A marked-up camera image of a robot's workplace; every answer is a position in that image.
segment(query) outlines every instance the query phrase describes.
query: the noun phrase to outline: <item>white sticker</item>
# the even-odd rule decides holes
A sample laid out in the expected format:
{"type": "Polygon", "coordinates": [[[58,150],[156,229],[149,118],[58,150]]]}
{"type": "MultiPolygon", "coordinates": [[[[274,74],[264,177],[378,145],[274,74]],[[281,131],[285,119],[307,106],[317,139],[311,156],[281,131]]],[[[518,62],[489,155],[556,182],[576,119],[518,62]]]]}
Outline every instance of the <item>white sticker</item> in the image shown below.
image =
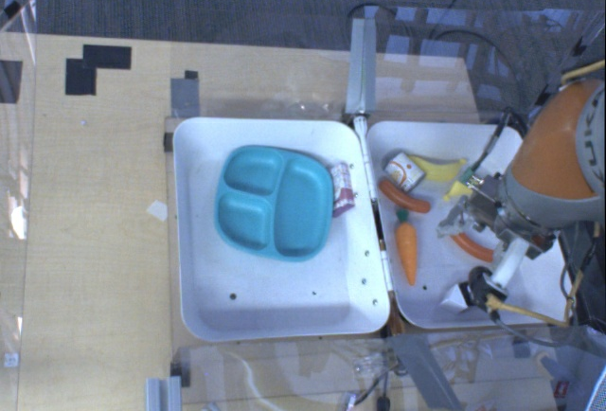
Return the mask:
{"type": "Polygon", "coordinates": [[[165,221],[169,218],[169,207],[160,201],[153,201],[148,207],[148,214],[160,221],[165,221]]]}
{"type": "Polygon", "coordinates": [[[18,367],[19,366],[19,354],[6,353],[4,354],[4,367],[18,367]]]}

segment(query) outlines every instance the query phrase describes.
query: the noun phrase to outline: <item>label on can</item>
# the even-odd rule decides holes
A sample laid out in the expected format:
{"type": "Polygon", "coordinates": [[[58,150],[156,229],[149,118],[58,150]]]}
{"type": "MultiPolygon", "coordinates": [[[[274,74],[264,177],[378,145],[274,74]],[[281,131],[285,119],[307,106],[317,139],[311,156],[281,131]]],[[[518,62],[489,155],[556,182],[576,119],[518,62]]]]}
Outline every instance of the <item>label on can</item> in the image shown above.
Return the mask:
{"type": "Polygon", "coordinates": [[[408,192],[416,186],[425,176],[425,172],[415,162],[406,156],[404,152],[398,153],[385,167],[394,184],[403,191],[408,192]]]}

